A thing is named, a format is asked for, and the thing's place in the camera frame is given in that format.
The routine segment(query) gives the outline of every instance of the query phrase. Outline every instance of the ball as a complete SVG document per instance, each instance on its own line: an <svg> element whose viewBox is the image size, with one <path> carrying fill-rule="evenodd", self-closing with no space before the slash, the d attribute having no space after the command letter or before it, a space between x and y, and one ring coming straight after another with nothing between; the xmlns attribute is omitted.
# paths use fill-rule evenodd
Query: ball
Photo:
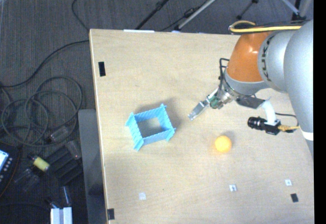
<svg viewBox="0 0 326 224"><path fill-rule="evenodd" d="M227 136L221 135L216 138L215 147L219 152L227 153L232 147L232 142Z"/></svg>

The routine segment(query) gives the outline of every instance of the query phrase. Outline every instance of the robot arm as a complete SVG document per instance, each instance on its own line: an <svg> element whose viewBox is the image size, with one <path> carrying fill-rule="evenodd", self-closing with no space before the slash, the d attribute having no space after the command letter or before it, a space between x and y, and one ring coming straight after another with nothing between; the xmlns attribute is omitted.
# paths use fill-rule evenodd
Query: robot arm
<svg viewBox="0 0 326 224"><path fill-rule="evenodd" d="M220 109L233 100L257 108L265 100L252 96L272 88L288 93L304 137L313 140L313 20L296 31L242 35L220 80L219 88L195 107L190 120L206 107Z"/></svg>

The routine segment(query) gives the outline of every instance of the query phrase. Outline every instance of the gray carpet floor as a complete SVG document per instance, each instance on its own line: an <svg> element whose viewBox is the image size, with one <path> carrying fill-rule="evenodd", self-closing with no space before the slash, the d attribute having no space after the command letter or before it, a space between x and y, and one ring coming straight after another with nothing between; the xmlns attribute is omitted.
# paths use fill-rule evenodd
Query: gray carpet floor
<svg viewBox="0 0 326 224"><path fill-rule="evenodd" d="M162 0L6 0L0 34L0 82L12 86L24 82L39 68L40 64L54 51L50 59L37 70L33 77L16 87L3 88L10 96L10 101L27 99L37 91L45 80L56 76L69 76L83 90L81 109L95 108L92 81L88 30L97 29L135 29ZM184 13L205 0L169 0L142 29L161 31L172 24ZM186 24L181 32L228 34L228 26L237 21L251 0L216 0L197 17ZM74 11L83 22L83 26L75 17ZM309 5L306 19L313 19L314 3ZM292 11L281 0L259 0L244 13L242 19L265 24L269 22L290 21ZM60 91L78 104L80 95L75 85L64 78L54 79L42 86L45 90ZM62 94L47 94L39 97L49 111L50 125L54 128L65 122L73 114L70 101ZM9 100L4 92L0 93L0 111ZM11 126L29 125L18 102L12 105L15 116ZM45 114L40 107L34 107L33 120L41 125ZM69 139L79 138L78 127ZM0 141L18 146L20 142L6 133L1 134ZM19 175L31 162L26 158L29 153L47 156L58 147L23 146L21 162L16 174ZM74 179L70 184L73 201L74 223L88 223L85 202L83 176ZM60 201L60 187L52 176L45 175L32 191L21 193L11 183L0 197L0 223L48 223L49 210L43 209L44 202L50 196Z"/></svg>

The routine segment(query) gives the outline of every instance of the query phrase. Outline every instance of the tabletop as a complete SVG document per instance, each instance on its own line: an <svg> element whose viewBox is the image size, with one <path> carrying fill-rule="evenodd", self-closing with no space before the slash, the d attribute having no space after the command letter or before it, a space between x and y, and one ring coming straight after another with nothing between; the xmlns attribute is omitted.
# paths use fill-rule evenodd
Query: tabletop
<svg viewBox="0 0 326 224"><path fill-rule="evenodd" d="M219 60L239 36L98 29L89 36L108 223L314 223L313 159L299 130L251 129L248 118L266 118L264 111L236 102L187 116L217 88ZM287 94L266 89L257 97L293 114ZM128 118L161 105L173 136L137 151ZM148 135L159 127L143 126L154 131ZM228 153L214 146L220 135L232 141Z"/></svg>

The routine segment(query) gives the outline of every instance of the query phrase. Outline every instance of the black tape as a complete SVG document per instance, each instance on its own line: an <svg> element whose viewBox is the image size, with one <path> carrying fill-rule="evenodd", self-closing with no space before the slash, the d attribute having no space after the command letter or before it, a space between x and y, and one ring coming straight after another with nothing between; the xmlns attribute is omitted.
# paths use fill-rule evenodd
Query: black tape
<svg viewBox="0 0 326 224"><path fill-rule="evenodd" d="M114 219L114 209L107 209L107 218L109 220Z"/></svg>
<svg viewBox="0 0 326 224"><path fill-rule="evenodd" d="M105 76L105 65L104 62L98 62L98 68L100 70L100 76Z"/></svg>
<svg viewBox="0 0 326 224"><path fill-rule="evenodd" d="M298 202L299 201L299 199L297 198L296 193L291 194L291 198L292 198L293 202Z"/></svg>

